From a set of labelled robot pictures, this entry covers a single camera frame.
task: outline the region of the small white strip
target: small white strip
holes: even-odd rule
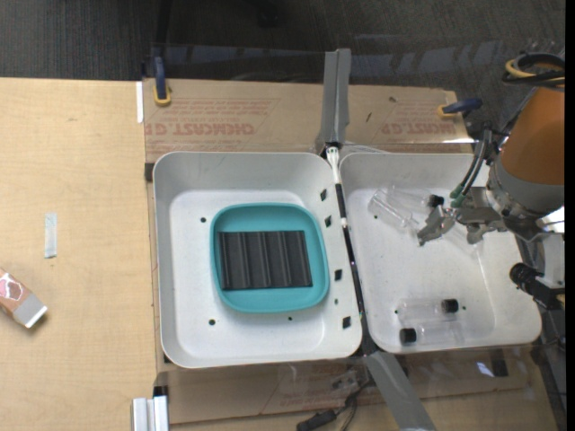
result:
[[[144,84],[136,82],[137,122],[144,122]]]
[[[58,253],[58,215],[48,212],[44,217],[44,259],[56,257]]]

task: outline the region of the caster wheel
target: caster wheel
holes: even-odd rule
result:
[[[258,25],[260,27],[276,27],[279,22],[278,10],[271,9],[258,12]]]

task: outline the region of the gray carpet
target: gray carpet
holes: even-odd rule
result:
[[[565,44],[566,0],[270,1],[279,25],[263,29],[240,0],[174,0],[168,41],[213,47],[211,57],[216,47],[350,48],[353,83],[480,97],[476,119],[497,123],[527,94],[503,87],[504,62],[521,50],[559,53]],[[0,2],[0,76],[137,80],[160,0]]]

